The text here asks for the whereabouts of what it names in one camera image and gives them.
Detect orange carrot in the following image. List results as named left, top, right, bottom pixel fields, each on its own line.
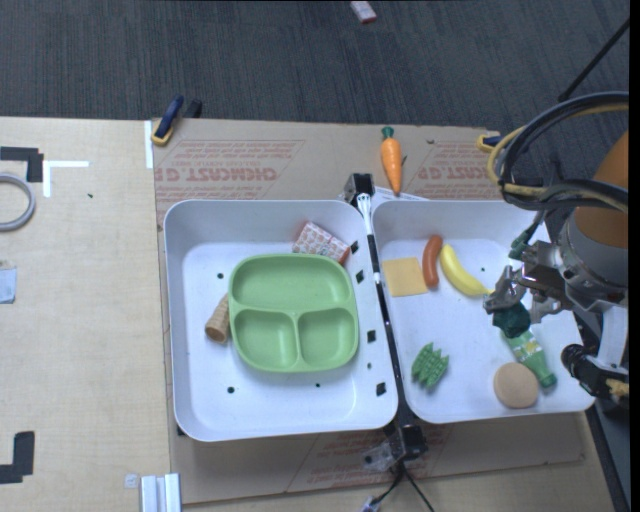
left=380, top=126, right=405, bottom=197

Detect white plastic tray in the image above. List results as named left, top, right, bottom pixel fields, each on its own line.
left=163, top=199, right=400, bottom=443
left=372, top=199, right=596, bottom=425

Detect black cylinder on white bracket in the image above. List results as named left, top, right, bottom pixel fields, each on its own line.
left=560, top=302, right=630, bottom=402

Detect brown cardboard board red print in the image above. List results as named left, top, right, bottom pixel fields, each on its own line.
left=151, top=118, right=601, bottom=506

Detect green pea pods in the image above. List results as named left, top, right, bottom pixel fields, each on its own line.
left=410, top=341, right=450, bottom=389

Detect orange and white carton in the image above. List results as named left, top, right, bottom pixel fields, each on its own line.
left=291, top=221, right=352, bottom=266

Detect black block with thin wires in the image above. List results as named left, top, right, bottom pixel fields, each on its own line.
left=362, top=424, right=430, bottom=472
left=343, top=172, right=377, bottom=204

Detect yellow cheese slice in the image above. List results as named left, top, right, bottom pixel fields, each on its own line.
left=381, top=257, right=430, bottom=299

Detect tan round bun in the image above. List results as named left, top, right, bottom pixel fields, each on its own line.
left=492, top=362, right=541, bottom=411

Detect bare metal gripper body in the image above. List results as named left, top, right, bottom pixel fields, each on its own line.
left=517, top=240, right=581, bottom=312

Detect red and white small box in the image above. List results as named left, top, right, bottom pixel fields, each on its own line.
left=349, top=0, right=379, bottom=25

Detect white tape roll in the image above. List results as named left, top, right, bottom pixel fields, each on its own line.
left=0, top=172, right=37, bottom=233

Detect dark green broccoli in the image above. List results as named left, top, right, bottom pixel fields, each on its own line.
left=491, top=301, right=532, bottom=339

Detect yellow banana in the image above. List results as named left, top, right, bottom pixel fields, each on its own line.
left=438, top=243, right=494, bottom=299

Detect thin black and white rod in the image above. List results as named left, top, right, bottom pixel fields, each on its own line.
left=356, top=193, right=410, bottom=432

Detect green divided plate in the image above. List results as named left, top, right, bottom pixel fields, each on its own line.
left=228, top=253, right=361, bottom=374

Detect orange sausage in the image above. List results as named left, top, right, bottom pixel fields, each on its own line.
left=421, top=234, right=445, bottom=289

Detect tan ice cream cone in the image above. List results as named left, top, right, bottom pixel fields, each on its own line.
left=204, top=293, right=232, bottom=345

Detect green bottle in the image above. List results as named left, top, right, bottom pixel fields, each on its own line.
left=501, top=329, right=559, bottom=389

